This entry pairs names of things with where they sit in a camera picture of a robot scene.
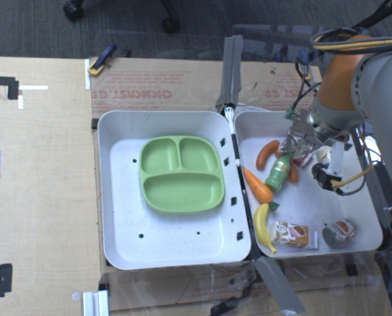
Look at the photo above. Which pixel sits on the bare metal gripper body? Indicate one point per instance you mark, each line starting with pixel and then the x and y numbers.
pixel 314 131

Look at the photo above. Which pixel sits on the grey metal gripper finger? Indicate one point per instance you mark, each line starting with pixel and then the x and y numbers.
pixel 286 144
pixel 302 147

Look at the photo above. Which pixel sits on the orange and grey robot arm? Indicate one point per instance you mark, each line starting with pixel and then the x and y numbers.
pixel 373 87

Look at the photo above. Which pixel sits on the white and red packet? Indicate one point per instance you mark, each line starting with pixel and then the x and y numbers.
pixel 304 160

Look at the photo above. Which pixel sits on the white and orange packet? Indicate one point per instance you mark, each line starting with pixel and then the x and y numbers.
pixel 323 155

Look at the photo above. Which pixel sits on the green plastic bottle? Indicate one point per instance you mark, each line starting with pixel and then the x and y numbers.
pixel 277 174

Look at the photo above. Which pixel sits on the orange toy carrot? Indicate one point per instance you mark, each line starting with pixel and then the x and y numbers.
pixel 258 187

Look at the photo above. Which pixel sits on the white plastic tray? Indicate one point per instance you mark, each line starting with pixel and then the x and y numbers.
pixel 169 242
pixel 314 202

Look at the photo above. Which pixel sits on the yellow banana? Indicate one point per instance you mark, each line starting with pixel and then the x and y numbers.
pixel 261 224

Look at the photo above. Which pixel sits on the orange and white carton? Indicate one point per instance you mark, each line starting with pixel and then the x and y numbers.
pixel 289 235

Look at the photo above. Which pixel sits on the orange and white can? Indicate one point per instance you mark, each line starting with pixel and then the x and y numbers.
pixel 339 233

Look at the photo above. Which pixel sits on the green divided plate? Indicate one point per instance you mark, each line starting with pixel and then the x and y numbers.
pixel 183 189

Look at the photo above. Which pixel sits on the brown cardboard board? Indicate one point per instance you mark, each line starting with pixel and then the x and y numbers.
pixel 169 87

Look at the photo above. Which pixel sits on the black cylinder on white bracket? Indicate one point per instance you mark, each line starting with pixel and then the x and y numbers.
pixel 326 176

